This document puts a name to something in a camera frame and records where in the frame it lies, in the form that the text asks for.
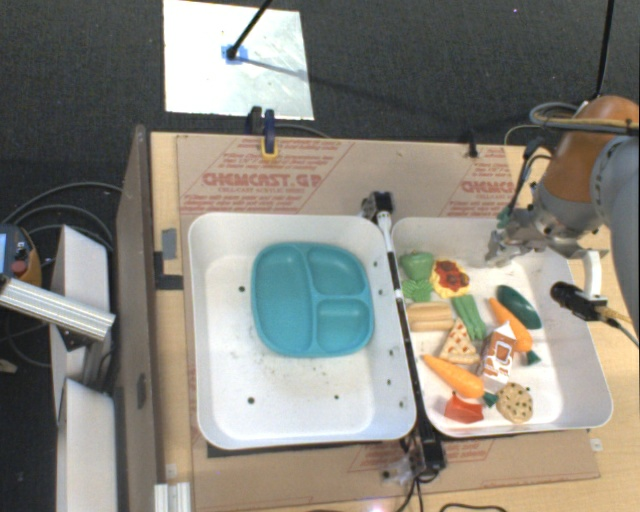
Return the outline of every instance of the black rod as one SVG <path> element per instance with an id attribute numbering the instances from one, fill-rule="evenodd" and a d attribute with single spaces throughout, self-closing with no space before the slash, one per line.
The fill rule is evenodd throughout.
<path id="1" fill-rule="evenodd" d="M 604 82 L 604 75 L 607 72 L 607 60 L 609 57 L 609 40 L 611 39 L 611 25 L 613 24 L 613 4 L 615 0 L 609 0 L 607 2 L 607 15 L 604 21 L 604 34 L 602 35 L 602 47 L 600 48 L 600 68 L 598 69 L 598 82 L 596 85 L 596 94 L 594 98 L 597 98 L 602 94 L 602 84 Z"/>
<path id="2" fill-rule="evenodd" d="M 247 25 L 247 28 L 245 28 L 244 32 L 240 34 L 240 37 L 235 42 L 235 44 L 227 50 L 227 59 L 233 60 L 236 58 L 240 45 L 247 38 L 247 36 L 249 35 L 249 32 L 251 32 L 253 27 L 255 27 L 256 23 L 258 23 L 258 20 L 260 20 L 260 18 L 264 14 L 264 11 L 266 11 L 269 8 L 269 6 L 271 5 L 271 2 L 273 2 L 273 0 L 265 0 L 265 2 L 260 6 L 260 9 L 258 9 L 258 12 L 255 14 L 253 19 L 249 22 L 249 24 Z"/>

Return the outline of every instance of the blue plate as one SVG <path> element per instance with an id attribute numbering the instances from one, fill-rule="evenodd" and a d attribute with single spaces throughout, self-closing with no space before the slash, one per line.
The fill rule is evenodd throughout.
<path id="1" fill-rule="evenodd" d="M 364 268 L 331 245 L 281 243 L 261 251 L 253 264 L 251 306 L 260 339 L 287 356 L 351 354 L 373 333 Z"/>

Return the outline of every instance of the black floor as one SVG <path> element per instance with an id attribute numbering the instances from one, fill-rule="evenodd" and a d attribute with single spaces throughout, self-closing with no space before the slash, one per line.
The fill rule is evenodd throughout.
<path id="1" fill-rule="evenodd" d="M 259 5 L 259 1 L 219 2 Z M 274 2 L 302 16 L 316 121 L 334 137 L 502 142 L 546 101 L 596 88 L 606 0 Z M 615 5 L 604 92 L 638 101 L 640 4 Z M 240 133 L 244 121 L 163 110 L 159 0 L 0 0 L 0 220 L 71 181 L 121 183 L 133 127 Z M 526 130 L 511 141 L 523 143 Z M 114 194 L 50 202 L 111 224 Z M 48 212 L 25 227 L 83 222 Z M 44 257 L 55 231 L 34 236 Z M 12 331 L 25 325 L 12 318 Z M 46 360 L 42 335 L 17 339 Z M 19 362 L 6 342 L 0 357 Z M 54 509 L 50 379 L 20 363 L 0 374 L 0 511 Z"/>

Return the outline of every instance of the green vegetable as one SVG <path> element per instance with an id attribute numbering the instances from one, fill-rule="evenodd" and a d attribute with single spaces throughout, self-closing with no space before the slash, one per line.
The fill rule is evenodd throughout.
<path id="1" fill-rule="evenodd" d="M 480 318 L 478 306 L 476 306 L 473 295 L 467 294 L 462 297 L 453 297 L 451 303 L 467 328 L 469 337 L 472 340 L 483 340 L 487 335 L 487 326 Z"/>
<path id="2" fill-rule="evenodd" d="M 540 329 L 542 321 L 534 307 L 510 286 L 498 286 L 498 301 L 515 316 L 527 329 Z"/>
<path id="3" fill-rule="evenodd" d="M 402 294 L 405 299 L 411 299 L 415 302 L 429 302 L 432 291 L 433 285 L 429 281 L 414 281 L 412 279 L 402 281 Z"/>
<path id="4" fill-rule="evenodd" d="M 413 281 L 429 279 L 433 268 L 433 254 L 430 252 L 412 252 L 400 256 L 400 266 Z"/>

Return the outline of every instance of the toy tomato slice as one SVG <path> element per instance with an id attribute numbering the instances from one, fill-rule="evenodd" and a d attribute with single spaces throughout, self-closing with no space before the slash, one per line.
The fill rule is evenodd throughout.
<path id="1" fill-rule="evenodd" d="M 475 423 L 484 419 L 482 405 L 465 402 L 458 398 L 455 393 L 451 394 L 451 398 L 444 409 L 444 415 L 446 418 L 460 423 Z"/>

